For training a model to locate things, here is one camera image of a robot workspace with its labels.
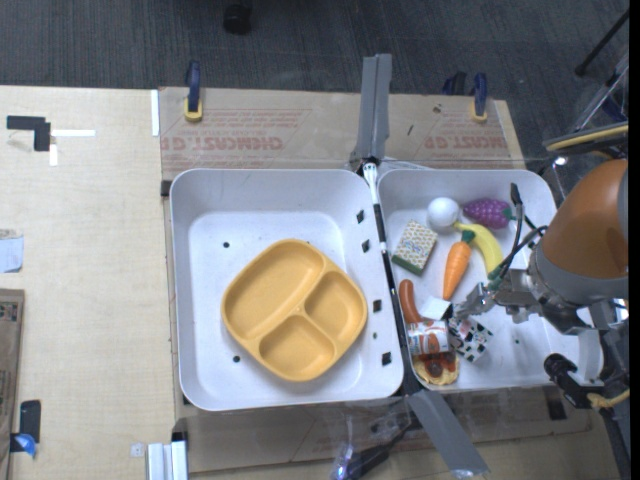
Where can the green and white patterned carton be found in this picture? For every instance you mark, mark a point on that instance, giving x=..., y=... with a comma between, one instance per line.
x=414, y=247

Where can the black and white cow-print carton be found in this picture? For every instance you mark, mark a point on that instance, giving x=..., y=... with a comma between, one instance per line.
x=472, y=340

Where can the purple grapes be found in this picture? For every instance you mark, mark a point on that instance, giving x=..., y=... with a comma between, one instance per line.
x=487, y=213

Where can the orange carrot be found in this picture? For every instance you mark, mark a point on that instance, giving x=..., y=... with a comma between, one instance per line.
x=457, y=265

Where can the black cylinder on white bracket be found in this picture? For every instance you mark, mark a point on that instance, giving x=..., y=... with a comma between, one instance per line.
x=567, y=375

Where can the white plastic tray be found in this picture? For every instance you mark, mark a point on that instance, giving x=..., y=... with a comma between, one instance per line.
x=515, y=358
x=210, y=318

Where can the yellow banana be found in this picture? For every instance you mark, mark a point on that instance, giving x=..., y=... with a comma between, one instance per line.
x=487, y=245

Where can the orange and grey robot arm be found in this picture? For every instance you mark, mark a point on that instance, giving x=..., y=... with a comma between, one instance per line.
x=585, y=218

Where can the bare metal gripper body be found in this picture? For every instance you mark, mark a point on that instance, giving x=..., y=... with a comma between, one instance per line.
x=520, y=295

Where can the small can with orange label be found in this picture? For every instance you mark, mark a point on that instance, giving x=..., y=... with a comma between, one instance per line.
x=427, y=338

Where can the white paper scrap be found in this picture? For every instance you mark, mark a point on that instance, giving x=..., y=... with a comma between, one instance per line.
x=10, y=253

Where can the pizza slice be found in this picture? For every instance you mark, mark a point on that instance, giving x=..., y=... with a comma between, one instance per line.
x=436, y=370

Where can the brown cardboard packet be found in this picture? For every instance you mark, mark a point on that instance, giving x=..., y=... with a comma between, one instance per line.
x=9, y=358

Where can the brown cardboard board red print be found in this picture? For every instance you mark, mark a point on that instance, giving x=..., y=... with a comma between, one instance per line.
x=280, y=133

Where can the white ball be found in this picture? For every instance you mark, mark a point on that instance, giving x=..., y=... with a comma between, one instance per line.
x=443, y=213

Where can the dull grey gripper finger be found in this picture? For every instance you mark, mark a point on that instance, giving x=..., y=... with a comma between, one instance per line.
x=481, y=295
x=465, y=310

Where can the small white carton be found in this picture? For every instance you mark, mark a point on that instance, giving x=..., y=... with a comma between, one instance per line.
x=435, y=309

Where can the red sausage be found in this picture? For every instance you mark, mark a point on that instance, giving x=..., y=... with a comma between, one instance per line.
x=409, y=300

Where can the yellow divided plate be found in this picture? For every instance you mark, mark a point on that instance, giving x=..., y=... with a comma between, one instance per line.
x=280, y=288

